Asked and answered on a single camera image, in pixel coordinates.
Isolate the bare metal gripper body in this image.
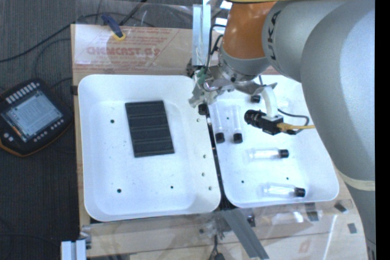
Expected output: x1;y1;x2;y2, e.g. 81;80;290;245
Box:
197;65;265;96

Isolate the clear plastic bottle, black cap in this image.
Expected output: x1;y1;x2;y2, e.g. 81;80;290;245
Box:
228;104;244;144
244;147;290;163
260;182;307;199
212;102;226;144

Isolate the black ribbed rectangular pad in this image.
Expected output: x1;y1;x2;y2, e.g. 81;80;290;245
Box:
124;100;176;158

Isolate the brown cardboard board, red print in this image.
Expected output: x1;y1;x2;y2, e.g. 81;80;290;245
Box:
70;23;365;260

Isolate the white plastic tray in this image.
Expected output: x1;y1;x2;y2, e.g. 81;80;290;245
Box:
206;74;340;209
77;74;222;222

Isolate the black cylinder on white bracket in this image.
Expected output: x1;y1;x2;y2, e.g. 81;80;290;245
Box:
243;83;285;136

